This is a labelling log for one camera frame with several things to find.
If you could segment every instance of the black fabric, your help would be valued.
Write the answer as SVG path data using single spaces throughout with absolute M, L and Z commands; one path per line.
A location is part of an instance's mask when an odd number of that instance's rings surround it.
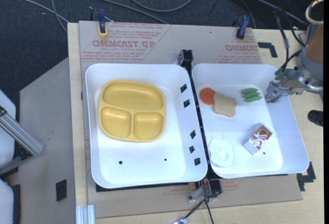
M 51 0 L 32 0 L 50 9 Z M 112 0 L 139 8 L 130 0 Z M 137 0 L 157 9 L 170 9 L 187 0 Z M 173 13 L 152 13 L 169 24 L 232 26 L 247 14 L 240 0 L 194 0 Z M 253 0 L 244 0 L 255 17 L 257 28 L 276 29 L 273 10 Z M 304 12 L 312 0 L 265 0 L 305 20 Z M 140 13 L 96 0 L 55 0 L 58 14 L 70 22 L 89 20 L 90 7 L 103 8 L 117 22 L 158 23 Z M 0 0 L 0 89 L 11 99 L 25 86 L 68 56 L 67 36 L 54 14 L 23 0 Z M 301 24 L 293 22 L 299 28 Z

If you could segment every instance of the yellow plate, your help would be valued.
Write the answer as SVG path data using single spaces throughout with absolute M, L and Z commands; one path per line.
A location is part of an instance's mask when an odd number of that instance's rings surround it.
M 148 83 L 111 81 L 102 88 L 98 116 L 103 132 L 109 137 L 154 141 L 165 129 L 165 97 L 159 88 Z

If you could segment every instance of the blue clamp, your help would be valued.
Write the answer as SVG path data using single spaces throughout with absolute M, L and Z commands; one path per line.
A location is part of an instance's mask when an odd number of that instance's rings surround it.
M 249 21 L 250 21 L 249 16 L 244 15 L 240 22 L 240 29 L 237 30 L 236 35 L 235 35 L 237 38 L 239 38 L 241 40 L 244 38 L 245 31 L 246 31 L 246 28 L 248 27 Z
M 107 27 L 105 23 L 104 10 L 99 8 L 97 10 L 97 14 L 99 18 L 98 35 L 103 38 L 107 36 Z

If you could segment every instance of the orange round slice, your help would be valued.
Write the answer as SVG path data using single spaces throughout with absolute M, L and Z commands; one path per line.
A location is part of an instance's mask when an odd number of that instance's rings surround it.
M 204 104 L 213 105 L 215 93 L 213 89 L 206 87 L 200 91 L 199 97 Z

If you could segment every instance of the robotic end effector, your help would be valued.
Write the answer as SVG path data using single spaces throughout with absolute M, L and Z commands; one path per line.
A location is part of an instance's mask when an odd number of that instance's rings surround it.
M 277 82 L 271 81 L 265 100 L 277 102 L 280 97 L 297 94 L 304 90 L 323 94 L 323 25 L 310 25 L 307 45 L 298 56 L 294 69 L 279 69 L 275 74 Z

